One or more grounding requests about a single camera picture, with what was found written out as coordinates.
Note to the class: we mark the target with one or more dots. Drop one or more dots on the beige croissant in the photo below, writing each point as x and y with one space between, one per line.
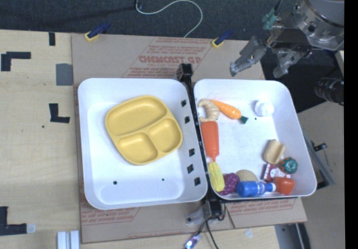
212 110

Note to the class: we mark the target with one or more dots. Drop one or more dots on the orange squeeze bottle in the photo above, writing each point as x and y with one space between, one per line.
209 137

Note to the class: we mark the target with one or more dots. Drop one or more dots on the orange bell pepper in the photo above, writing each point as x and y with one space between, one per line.
284 185

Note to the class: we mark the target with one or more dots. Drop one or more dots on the yellow divided plate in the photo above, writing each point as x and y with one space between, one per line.
140 127

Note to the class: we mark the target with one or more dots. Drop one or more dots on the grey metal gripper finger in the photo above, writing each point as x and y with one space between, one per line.
285 60
247 56

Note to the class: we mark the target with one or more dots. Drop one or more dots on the blue capped clear bottle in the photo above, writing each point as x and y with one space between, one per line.
249 188

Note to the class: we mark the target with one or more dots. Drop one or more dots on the red and white carton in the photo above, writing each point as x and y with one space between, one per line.
270 173

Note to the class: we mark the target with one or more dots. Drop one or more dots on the purple grapes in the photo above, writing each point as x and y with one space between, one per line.
230 182

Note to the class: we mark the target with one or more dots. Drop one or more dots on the yellow corn cob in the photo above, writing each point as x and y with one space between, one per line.
216 176

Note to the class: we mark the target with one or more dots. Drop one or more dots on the white plastic tray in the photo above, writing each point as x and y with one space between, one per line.
134 186
243 141

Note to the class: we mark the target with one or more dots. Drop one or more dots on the white round cap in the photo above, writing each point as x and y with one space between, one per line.
264 108

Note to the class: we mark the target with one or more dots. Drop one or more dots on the orange carrot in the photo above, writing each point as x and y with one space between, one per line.
228 110

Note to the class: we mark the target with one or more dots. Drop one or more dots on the brown cardboard board red print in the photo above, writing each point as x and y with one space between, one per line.
112 57

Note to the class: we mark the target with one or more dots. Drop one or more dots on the beige bread roll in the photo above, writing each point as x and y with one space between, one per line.
246 175

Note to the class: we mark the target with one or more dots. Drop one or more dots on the green doughnut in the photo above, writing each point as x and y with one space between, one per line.
288 165

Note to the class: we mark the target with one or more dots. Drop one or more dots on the thin black rod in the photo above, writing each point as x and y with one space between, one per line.
197 130

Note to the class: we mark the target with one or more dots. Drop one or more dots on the beige hot dog bun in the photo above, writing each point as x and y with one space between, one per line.
273 151

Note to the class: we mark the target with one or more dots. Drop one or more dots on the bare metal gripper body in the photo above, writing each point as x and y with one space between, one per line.
291 36

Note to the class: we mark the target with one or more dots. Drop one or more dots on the black cylinder on white bracket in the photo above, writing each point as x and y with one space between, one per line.
330 89

